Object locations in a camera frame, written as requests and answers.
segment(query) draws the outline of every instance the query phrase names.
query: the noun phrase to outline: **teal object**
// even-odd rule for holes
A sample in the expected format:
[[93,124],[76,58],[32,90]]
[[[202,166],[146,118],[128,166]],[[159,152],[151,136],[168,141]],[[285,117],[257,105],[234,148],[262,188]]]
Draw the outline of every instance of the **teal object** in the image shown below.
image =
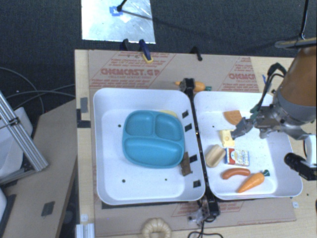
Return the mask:
[[124,123],[122,146],[124,156],[134,164],[173,168],[184,156],[183,126],[166,113],[134,111]]

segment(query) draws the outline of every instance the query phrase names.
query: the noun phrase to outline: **hot dog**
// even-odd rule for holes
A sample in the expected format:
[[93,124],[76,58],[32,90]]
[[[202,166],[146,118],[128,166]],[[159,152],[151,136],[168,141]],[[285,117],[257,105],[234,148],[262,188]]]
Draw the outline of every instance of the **hot dog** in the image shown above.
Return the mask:
[[249,176],[250,173],[251,173],[250,170],[243,169],[243,168],[228,169],[222,174],[222,178],[227,180],[230,177],[235,175]]

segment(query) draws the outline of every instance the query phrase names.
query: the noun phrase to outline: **metal sheet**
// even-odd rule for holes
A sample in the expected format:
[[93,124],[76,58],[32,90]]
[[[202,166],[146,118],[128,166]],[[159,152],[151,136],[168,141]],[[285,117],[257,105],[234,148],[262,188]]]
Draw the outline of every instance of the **metal sheet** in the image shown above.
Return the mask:
[[81,0],[84,40],[155,44],[150,0],[128,0],[122,12],[116,7],[123,0]]

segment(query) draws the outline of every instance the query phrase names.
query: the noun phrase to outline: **toy carrot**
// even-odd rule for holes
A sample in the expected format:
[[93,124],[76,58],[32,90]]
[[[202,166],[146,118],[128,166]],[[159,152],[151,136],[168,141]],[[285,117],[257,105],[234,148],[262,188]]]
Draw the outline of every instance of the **toy carrot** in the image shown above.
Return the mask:
[[238,193],[244,192],[250,188],[258,186],[262,182],[264,182],[264,175],[262,173],[256,173],[246,180],[246,182],[239,188]]

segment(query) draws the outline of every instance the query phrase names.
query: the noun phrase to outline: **beige ring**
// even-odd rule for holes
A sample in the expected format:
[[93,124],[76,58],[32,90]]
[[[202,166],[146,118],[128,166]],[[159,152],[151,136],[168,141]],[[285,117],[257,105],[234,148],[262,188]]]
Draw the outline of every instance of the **beige ring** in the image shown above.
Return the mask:
[[171,238],[172,236],[171,228],[161,218],[149,220],[142,229],[142,235],[144,238],[150,238],[150,234],[155,232],[163,233],[164,238]]

